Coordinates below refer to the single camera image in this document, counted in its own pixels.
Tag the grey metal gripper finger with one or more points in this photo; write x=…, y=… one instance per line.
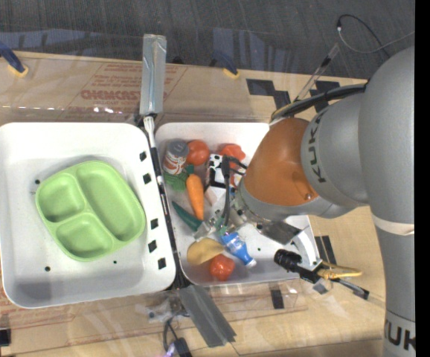
x=205, y=230

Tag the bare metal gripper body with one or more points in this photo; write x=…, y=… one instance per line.
x=245, y=217

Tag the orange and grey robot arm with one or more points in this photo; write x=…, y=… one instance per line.
x=341, y=154

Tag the dark green chili pepper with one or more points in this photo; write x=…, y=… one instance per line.
x=187, y=218

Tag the blue and white bottle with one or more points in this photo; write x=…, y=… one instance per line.
x=237, y=247

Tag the orange carrot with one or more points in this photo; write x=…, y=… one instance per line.
x=195, y=195

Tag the red orange pepper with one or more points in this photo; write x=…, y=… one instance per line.
x=221, y=267

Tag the white plastic tray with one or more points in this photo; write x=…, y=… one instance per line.
x=263, y=266
x=21, y=184

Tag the green leafy vegetable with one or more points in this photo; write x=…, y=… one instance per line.
x=174, y=181

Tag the red tomato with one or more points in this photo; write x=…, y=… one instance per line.
x=198, y=152

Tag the orange and white can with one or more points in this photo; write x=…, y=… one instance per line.
x=174, y=158

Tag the green divided plate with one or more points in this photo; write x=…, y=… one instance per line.
x=103, y=195

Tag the brown cardboard board red print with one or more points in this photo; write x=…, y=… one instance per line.
x=88, y=87

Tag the black cylinder on white bracket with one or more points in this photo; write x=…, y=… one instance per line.
x=288, y=259

